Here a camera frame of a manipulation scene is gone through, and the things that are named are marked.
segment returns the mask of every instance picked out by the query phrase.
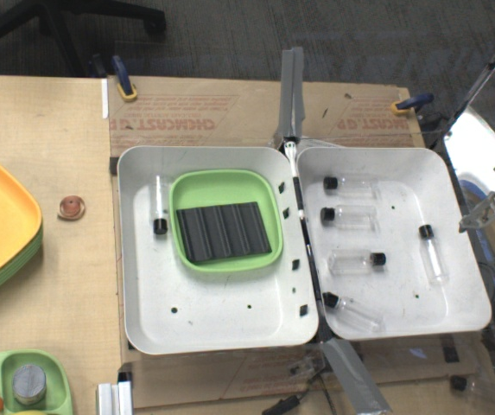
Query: gray carpet floor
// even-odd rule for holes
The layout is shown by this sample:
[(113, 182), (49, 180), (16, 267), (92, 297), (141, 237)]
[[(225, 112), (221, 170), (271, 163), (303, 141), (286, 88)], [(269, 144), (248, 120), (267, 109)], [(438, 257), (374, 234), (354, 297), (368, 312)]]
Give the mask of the gray carpet floor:
[[(19, 0), (0, 0), (0, 15)], [(450, 115), (495, 51), (495, 0), (121, 0), (164, 10), (168, 29), (66, 15), (84, 65), (119, 54), (130, 73), (279, 80), (281, 51), (302, 46), (305, 81), (432, 92)], [(0, 39), (0, 74), (68, 76), (37, 21)]]

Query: glass vial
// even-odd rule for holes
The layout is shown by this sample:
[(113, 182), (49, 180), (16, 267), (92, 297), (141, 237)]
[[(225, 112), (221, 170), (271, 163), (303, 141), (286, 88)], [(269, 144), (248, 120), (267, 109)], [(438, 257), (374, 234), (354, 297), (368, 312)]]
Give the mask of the glass vial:
[(149, 218), (156, 235), (164, 235), (168, 231), (169, 189), (168, 180), (163, 176), (155, 176), (155, 182), (149, 185)]
[(445, 284), (448, 274), (441, 256), (441, 248), (430, 225), (420, 226), (420, 254), (431, 284)]
[(386, 261), (383, 252), (366, 249), (333, 249), (327, 258), (327, 268), (333, 275), (366, 274), (382, 271)]
[(377, 199), (378, 179), (357, 174), (324, 177), (324, 190), (345, 197)]
[(380, 332), (384, 329), (384, 316), (349, 297), (341, 297), (336, 309), (345, 324), (366, 332)]
[(476, 376), (453, 375), (450, 377), (450, 385), (453, 392), (459, 393), (460, 396), (485, 399), (495, 404), (495, 383), (491, 381)]
[(378, 230), (378, 212), (373, 206), (362, 205), (338, 205), (336, 207), (324, 207), (320, 211), (320, 219), (323, 224), (334, 225), (338, 229), (345, 230)]

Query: blue object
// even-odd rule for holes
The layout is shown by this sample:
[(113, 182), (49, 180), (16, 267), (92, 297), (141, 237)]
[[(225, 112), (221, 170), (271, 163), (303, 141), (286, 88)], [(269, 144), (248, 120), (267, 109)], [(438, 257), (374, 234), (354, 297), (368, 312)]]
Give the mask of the blue object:
[(128, 71), (124, 66), (122, 59), (118, 55), (113, 55), (111, 59), (111, 64), (117, 75), (118, 82), (123, 88), (126, 95), (131, 95), (134, 90), (132, 89), (132, 84), (130, 83), (130, 77), (128, 76)]
[(435, 97), (434, 97), (433, 93), (421, 93), (419, 95), (415, 95), (414, 97), (406, 99), (406, 100), (402, 101), (401, 103), (395, 104), (395, 107), (399, 111), (403, 111), (405, 109), (410, 109), (411, 107), (413, 107), (415, 109), (415, 111), (418, 112), (425, 105), (434, 101), (434, 99), (435, 99)]

